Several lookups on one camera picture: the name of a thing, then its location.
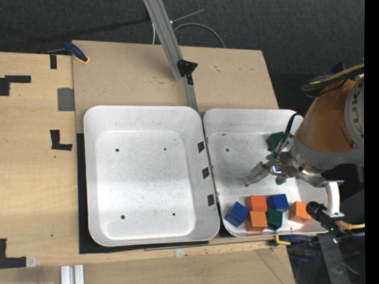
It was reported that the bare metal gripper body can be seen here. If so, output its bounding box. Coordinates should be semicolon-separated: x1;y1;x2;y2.
268;151;326;188

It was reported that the blue cube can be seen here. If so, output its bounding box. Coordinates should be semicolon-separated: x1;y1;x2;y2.
223;201;250;228
267;193;290;213

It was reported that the white plastic tray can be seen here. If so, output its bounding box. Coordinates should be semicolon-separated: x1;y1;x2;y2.
83;105;221;247
203;108;330;238

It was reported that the orange cube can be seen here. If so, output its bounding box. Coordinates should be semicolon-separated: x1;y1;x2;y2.
287;201;312;225
245;211;269;234
245;195;268;213

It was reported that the green cube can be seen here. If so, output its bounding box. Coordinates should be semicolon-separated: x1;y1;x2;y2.
266;208;284;230
265;131;287;152

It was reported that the pale wood board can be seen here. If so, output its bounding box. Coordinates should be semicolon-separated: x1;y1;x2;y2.
72;40;297;257

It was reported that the black cylinder on white bracket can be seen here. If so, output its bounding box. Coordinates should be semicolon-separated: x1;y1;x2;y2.
306;179;346;234

